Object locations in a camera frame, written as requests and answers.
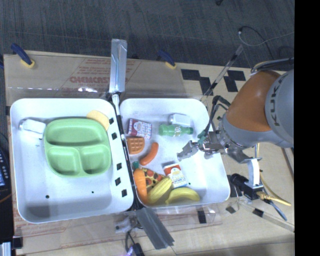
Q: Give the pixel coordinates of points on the green bottle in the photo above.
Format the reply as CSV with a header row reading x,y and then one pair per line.
x,y
173,130

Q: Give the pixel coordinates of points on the green divided plate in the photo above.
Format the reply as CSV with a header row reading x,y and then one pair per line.
x,y
75,135

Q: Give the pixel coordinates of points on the orange sausage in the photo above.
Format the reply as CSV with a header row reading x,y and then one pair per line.
x,y
150,154

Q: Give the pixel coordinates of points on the pizza slice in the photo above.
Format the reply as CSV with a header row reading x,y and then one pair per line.
x,y
153,176

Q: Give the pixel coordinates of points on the orange waffle bread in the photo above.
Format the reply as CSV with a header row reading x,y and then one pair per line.
x,y
135,145

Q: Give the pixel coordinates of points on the yellow banana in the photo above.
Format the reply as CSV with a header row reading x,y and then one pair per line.
x,y
183,193

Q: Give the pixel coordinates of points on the white plastic tray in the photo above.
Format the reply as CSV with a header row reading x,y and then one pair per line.
x,y
205,175
70,197

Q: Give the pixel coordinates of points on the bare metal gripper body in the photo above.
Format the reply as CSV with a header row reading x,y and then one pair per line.
x,y
212,145

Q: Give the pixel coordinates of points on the orange carrot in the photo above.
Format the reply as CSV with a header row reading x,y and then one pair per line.
x,y
140,181

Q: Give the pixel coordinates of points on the black cylinder on white bracket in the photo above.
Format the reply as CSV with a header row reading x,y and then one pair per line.
x,y
253,172

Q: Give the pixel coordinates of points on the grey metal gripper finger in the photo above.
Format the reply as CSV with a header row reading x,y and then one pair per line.
x,y
193,145
183,153

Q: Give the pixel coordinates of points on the yellow corn cob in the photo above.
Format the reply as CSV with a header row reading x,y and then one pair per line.
x,y
160,190

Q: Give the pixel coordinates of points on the brown cardboard board red print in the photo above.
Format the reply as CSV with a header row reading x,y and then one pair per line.
x,y
62,75

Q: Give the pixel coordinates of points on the orange and white carton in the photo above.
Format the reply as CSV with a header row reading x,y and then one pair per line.
x,y
176,175

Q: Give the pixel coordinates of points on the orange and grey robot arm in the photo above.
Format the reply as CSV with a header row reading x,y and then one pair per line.
x,y
252,105

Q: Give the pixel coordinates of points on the red and white packet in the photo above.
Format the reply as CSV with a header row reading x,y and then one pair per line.
x,y
140,128

